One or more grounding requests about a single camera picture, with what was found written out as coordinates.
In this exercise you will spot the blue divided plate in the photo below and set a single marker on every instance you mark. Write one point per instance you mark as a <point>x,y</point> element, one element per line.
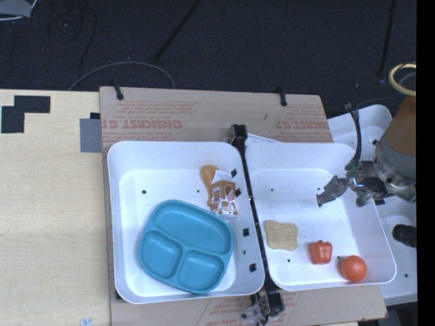
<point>185,246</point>

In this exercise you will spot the brown and white carton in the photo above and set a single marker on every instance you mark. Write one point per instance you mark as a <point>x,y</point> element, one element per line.
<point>224,195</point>

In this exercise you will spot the beige toy bread slice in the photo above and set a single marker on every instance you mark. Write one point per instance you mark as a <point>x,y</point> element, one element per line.
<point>281,235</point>

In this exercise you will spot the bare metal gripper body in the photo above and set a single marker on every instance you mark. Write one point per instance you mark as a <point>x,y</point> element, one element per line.
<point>370,182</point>

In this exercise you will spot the orange-brown toy chicken leg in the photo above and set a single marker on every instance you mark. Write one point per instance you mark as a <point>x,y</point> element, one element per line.
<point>208,175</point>

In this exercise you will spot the orange toy bell pepper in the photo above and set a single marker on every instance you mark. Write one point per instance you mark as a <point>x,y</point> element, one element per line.
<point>320,252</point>

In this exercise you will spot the brown cardboard board red print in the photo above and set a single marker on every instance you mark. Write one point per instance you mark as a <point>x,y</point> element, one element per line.
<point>204,117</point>

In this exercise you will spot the black cylinder on white bracket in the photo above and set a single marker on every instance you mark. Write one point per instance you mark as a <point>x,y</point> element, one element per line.
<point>405,235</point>

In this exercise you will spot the thin black rod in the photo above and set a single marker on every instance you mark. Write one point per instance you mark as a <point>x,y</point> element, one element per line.
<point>253,209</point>

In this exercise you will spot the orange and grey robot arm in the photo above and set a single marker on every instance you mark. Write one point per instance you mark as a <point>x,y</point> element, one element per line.
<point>402,131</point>

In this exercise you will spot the white plastic tray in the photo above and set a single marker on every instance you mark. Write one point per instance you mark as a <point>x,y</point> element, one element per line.
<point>163,172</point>
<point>299,199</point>

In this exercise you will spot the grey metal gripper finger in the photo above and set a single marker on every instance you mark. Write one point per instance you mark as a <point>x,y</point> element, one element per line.
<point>331,190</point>
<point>363,200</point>

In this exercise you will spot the orange toy ball fruit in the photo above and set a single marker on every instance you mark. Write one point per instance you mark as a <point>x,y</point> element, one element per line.
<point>353,268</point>

